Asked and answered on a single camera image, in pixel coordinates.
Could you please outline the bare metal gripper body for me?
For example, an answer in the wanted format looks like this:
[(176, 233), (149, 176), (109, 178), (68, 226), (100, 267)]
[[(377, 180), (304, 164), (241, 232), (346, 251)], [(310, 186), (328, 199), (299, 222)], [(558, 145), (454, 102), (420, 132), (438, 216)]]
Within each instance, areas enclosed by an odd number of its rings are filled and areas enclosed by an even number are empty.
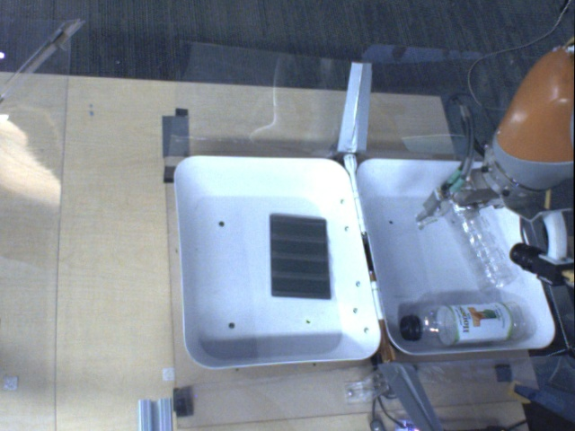
[(441, 194), (460, 207), (517, 208), (524, 204), (524, 187), (499, 166), (457, 170), (442, 183)]

